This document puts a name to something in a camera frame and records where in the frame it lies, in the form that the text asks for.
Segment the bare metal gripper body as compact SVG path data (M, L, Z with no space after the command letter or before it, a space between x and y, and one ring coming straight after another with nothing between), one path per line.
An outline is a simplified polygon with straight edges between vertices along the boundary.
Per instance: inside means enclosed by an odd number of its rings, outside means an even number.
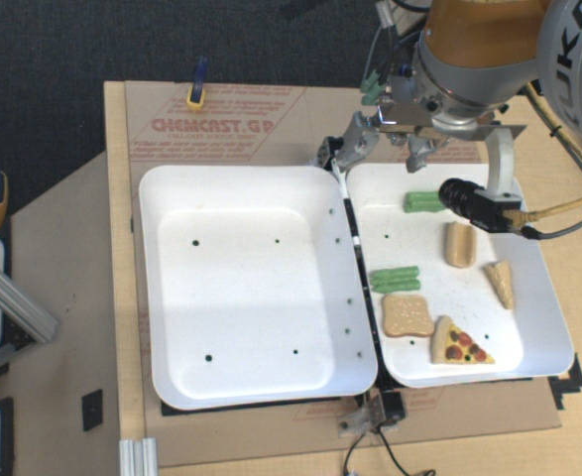
M509 132L514 140L525 129L496 120L493 106L446 92L424 77L392 77L376 107L379 132L428 141L482 142L495 131Z

